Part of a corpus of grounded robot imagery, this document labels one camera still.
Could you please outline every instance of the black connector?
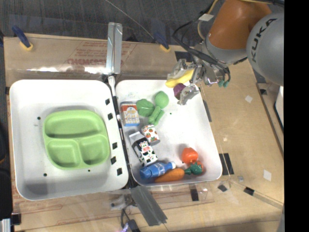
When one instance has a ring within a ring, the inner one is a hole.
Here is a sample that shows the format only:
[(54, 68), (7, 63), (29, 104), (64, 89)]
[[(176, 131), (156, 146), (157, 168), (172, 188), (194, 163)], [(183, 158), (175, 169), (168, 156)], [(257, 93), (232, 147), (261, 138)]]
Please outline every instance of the black connector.
[(140, 232), (140, 230), (139, 230), (139, 228), (136, 224), (136, 221), (134, 219), (129, 220), (127, 223), (129, 225), (129, 228), (132, 230), (132, 232)]

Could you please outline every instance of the white sink basin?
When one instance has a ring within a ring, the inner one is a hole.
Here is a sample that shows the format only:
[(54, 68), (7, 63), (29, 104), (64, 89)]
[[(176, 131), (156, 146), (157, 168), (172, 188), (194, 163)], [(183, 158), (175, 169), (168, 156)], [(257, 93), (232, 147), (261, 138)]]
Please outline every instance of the white sink basin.
[[(128, 170), (107, 85), (92, 80), (20, 80), (10, 88), (14, 166), (17, 190), (28, 200), (118, 190)], [(103, 118), (111, 153), (100, 165), (63, 170), (49, 160), (43, 122), (51, 113), (87, 109)]]

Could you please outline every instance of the white label on cable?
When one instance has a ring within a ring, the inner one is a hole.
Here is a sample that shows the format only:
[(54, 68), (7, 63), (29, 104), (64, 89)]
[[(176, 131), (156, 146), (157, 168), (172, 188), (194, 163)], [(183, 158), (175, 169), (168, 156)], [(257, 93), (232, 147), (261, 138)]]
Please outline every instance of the white label on cable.
[(245, 98), (245, 100), (249, 103), (252, 102), (253, 98), (250, 95), (247, 95), (247, 97)]
[(271, 173), (264, 169), (263, 177), (266, 180), (271, 181)]
[(213, 18), (213, 15), (211, 14), (204, 14), (202, 15), (199, 20), (201, 21), (210, 21)]

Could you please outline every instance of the white wire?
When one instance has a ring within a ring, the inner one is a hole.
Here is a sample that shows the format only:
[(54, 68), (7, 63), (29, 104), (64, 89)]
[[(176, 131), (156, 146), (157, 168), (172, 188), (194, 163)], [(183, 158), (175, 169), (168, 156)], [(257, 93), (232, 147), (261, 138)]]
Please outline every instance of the white wire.
[(105, 0), (106, 2), (108, 2), (110, 5), (112, 5), (113, 7), (115, 7), (117, 10), (119, 10), (120, 12), (122, 12), (123, 14), (125, 14), (127, 17), (129, 17), (132, 21), (134, 21), (137, 25), (139, 25), (142, 29), (145, 30), (145, 32), (147, 34), (149, 34), (149, 36), (154, 40), (154, 37), (150, 34), (150, 32), (148, 32), (140, 23), (138, 23), (136, 20), (134, 20), (132, 17), (130, 17), (126, 12), (124, 12), (123, 10), (119, 9), (116, 5), (114, 5), (113, 3), (111, 3), (108, 0)]

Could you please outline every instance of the green tray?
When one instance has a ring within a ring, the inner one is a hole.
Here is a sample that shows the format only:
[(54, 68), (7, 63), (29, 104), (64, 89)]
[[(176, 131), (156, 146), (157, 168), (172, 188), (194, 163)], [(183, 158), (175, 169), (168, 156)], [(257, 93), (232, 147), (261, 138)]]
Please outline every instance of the green tray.
[(67, 110), (47, 116), (43, 137), (49, 160), (60, 169), (101, 164), (110, 155), (103, 119), (90, 110)]

